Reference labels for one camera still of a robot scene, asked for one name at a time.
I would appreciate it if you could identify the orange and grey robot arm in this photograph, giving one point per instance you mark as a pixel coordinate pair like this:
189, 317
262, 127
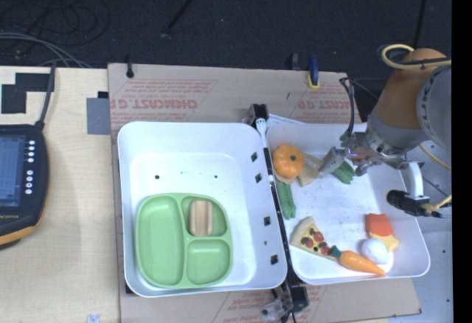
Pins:
398, 93

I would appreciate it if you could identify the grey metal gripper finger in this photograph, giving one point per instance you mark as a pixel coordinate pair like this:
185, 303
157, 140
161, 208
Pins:
331, 160
362, 168

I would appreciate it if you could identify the white plastic tray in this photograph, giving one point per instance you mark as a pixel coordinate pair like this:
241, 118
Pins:
346, 211
191, 152

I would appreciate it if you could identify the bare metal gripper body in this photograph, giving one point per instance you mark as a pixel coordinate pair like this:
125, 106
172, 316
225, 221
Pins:
372, 148

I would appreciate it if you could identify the white toy egg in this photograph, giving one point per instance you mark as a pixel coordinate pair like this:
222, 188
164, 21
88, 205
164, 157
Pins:
374, 250

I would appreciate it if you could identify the thin black and white rod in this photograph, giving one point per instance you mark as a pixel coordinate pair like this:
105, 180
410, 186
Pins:
274, 192

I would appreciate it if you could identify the brown cardboard board red print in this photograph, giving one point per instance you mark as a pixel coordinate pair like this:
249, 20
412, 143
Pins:
221, 96

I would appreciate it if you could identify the toy pizza slice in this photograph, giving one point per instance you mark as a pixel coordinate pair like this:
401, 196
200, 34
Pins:
309, 236

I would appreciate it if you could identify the beige toy bread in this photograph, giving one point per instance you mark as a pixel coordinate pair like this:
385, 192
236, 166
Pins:
201, 218

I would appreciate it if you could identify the orange toy pumpkin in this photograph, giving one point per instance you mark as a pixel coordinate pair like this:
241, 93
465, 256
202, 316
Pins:
288, 163

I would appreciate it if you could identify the white paper label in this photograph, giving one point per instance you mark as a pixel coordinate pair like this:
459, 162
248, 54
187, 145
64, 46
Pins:
285, 119

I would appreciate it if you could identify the pale yellow toy cheese wedge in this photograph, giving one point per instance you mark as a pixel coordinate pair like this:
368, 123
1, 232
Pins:
309, 176

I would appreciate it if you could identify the green divided plate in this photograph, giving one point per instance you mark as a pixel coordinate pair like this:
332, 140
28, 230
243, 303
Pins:
162, 240

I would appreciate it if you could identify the orange toy carrot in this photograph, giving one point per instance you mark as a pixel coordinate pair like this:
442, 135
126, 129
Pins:
359, 262

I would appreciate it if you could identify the black cylinder on white bracket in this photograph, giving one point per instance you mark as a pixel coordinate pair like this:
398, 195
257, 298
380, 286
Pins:
405, 200

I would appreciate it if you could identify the green toy bean bundle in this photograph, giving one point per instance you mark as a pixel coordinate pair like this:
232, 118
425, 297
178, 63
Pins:
287, 201
344, 173

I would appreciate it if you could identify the orange and yellow toy biscuit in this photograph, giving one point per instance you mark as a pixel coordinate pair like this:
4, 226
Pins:
379, 226

